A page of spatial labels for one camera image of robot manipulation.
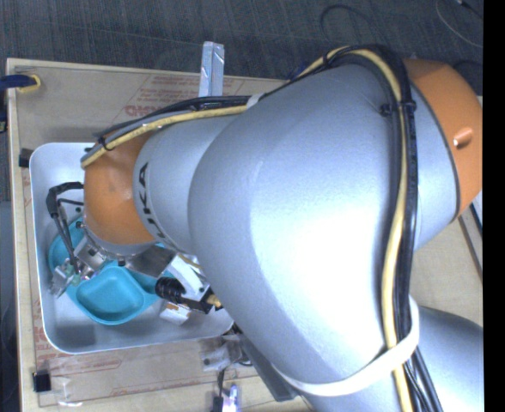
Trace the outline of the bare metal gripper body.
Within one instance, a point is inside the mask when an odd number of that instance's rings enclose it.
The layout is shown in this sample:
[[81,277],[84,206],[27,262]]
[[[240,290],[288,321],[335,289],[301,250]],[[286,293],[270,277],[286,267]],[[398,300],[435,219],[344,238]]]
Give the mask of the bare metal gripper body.
[[99,247],[83,228],[72,228],[51,244],[48,264],[52,273],[49,291],[59,297],[67,289],[99,276],[108,267],[126,269],[140,279],[158,279],[174,258],[161,245],[148,245],[130,256],[114,255]]

